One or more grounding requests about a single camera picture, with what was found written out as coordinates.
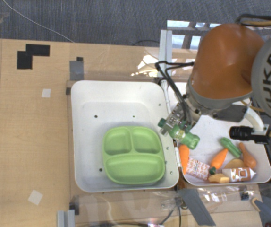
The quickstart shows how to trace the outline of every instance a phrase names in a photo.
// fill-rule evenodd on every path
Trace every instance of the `wooden table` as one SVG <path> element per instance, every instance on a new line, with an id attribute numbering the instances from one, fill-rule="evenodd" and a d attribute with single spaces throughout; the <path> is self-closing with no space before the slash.
<path id="1" fill-rule="evenodd" d="M 50 56 L 33 56 L 32 70 L 18 70 L 17 51 L 25 51 L 26 44 L 50 45 Z M 56 226 L 57 211 L 68 210 L 74 196 L 81 196 L 84 209 L 95 213 L 76 216 L 77 226 L 110 215 L 119 220 L 140 219 L 141 213 L 148 212 L 152 218 L 167 215 L 168 211 L 160 211 L 164 198 L 155 192 L 114 193 L 104 195 L 103 200 L 102 195 L 78 189 L 71 174 L 69 62 L 83 57 L 85 79 L 151 81 L 145 71 L 136 74 L 144 56 L 158 57 L 158 48 L 0 39 L 0 227 Z M 195 52 L 175 50 L 174 56 L 185 61 L 195 58 Z M 188 73 L 182 72 L 180 79 Z M 42 97 L 44 89 L 51 90 L 50 97 Z M 258 193 L 256 185 L 251 187 Z M 33 190 L 42 194 L 38 205 L 28 200 Z M 124 212 L 122 205 L 133 209 Z M 249 202 L 236 198 L 208 206 L 218 226 L 235 226 L 235 221 L 238 226 L 261 224 Z M 182 226 L 197 226 L 188 210 L 182 214 Z M 166 226 L 177 223 L 176 211 Z"/>

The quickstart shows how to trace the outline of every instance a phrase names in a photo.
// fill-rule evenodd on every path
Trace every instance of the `orange carrot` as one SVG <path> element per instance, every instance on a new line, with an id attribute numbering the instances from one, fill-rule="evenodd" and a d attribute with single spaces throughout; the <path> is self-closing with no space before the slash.
<path id="1" fill-rule="evenodd" d="M 226 155 L 228 153 L 228 149 L 225 148 L 223 150 L 221 150 L 211 161 L 210 164 L 210 170 L 209 173 L 210 174 L 215 174 L 216 169 L 219 169 L 222 164 L 224 163 L 225 159 L 226 159 Z"/>
<path id="2" fill-rule="evenodd" d="M 241 152 L 243 153 L 243 158 L 244 158 L 244 164 L 249 167 L 249 168 L 254 168 L 256 167 L 256 160 L 249 152 L 247 152 L 245 145 L 240 142 L 239 148 Z"/>
<path id="3" fill-rule="evenodd" d="M 183 174 L 185 175 L 186 171 L 187 171 L 187 165 L 188 165 L 190 150 L 186 145 L 180 145 L 178 150 L 179 150 L 179 156 L 181 158 Z"/>

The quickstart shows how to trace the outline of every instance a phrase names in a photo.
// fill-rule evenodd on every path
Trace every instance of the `cucumber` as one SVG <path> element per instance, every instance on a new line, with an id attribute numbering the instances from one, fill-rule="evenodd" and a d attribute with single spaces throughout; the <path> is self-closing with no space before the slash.
<path id="1" fill-rule="evenodd" d="M 239 158 L 241 155 L 241 151 L 239 148 L 237 148 L 233 143 L 226 137 L 221 138 L 220 140 L 222 146 L 224 148 L 227 148 L 232 155 L 234 155 L 236 158 Z"/>

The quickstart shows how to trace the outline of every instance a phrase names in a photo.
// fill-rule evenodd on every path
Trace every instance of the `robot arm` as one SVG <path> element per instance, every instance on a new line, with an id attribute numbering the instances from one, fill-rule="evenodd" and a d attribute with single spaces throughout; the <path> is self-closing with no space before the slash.
<path id="1" fill-rule="evenodd" d="M 249 106 L 233 104 L 252 96 L 271 116 L 271 38 L 265 43 L 241 24 L 218 26 L 202 40 L 186 95 L 167 119 L 161 119 L 161 133 L 176 139 L 184 131 L 195 148 L 198 140 L 189 131 L 201 115 L 231 122 L 246 118 L 253 127 L 231 127 L 230 137 L 267 143 L 268 126 L 259 115 Z"/>

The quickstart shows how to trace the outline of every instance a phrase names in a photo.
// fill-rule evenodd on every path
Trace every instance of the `green plate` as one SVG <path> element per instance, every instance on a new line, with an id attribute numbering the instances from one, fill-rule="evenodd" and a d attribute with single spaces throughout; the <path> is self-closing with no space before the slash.
<path id="1" fill-rule="evenodd" d="M 159 136 L 139 126 L 112 128 L 103 138 L 107 176 L 118 184 L 147 184 L 160 180 L 165 159 Z"/>

